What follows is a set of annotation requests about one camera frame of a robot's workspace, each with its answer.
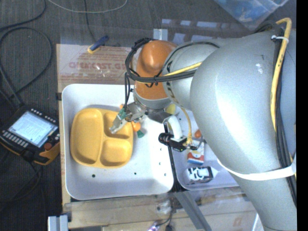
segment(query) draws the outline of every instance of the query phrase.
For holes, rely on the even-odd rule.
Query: white tray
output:
[[[72,84],[62,92],[65,178],[68,193],[77,200],[162,194],[173,186],[168,148],[158,141],[163,124],[145,119],[145,136],[134,134],[130,161],[120,168],[97,168],[77,163],[70,154],[69,136],[75,114],[84,108],[119,111],[124,85]]]

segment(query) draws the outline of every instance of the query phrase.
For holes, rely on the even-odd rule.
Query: white zip tie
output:
[[[280,168],[272,171],[262,172],[262,173],[251,173],[251,174],[241,174],[234,172],[231,169],[228,169],[225,167],[218,159],[218,163],[228,172],[246,180],[273,180],[273,179],[279,179],[279,178],[285,178],[292,176],[296,173],[296,153],[293,159],[293,162],[290,166],[285,168]]]
[[[271,39],[284,39],[285,41],[287,41],[287,43],[289,43],[289,39],[283,36],[278,37],[276,35],[273,35],[271,36]]]

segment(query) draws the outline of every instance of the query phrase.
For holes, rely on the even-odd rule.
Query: yellow divided tray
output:
[[[70,152],[74,160],[82,165],[117,168],[125,165],[131,158],[133,129],[131,123],[112,134],[112,126],[117,112],[86,108],[74,117]]]

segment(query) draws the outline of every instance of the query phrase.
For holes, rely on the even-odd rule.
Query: white wire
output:
[[[105,13],[105,12],[110,12],[110,11],[121,9],[122,7],[124,7],[126,5],[128,0],[125,0],[125,2],[121,6],[119,6],[117,8],[110,9],[110,10],[105,10],[105,11],[76,11],[76,10],[70,10],[68,8],[62,7],[59,4],[56,4],[55,2],[53,2],[51,0],[47,0],[47,1],[51,2],[52,4],[56,5],[57,7],[61,8],[61,9],[64,9],[64,10],[67,10],[67,11],[70,11],[70,12],[74,12],[74,13]]]

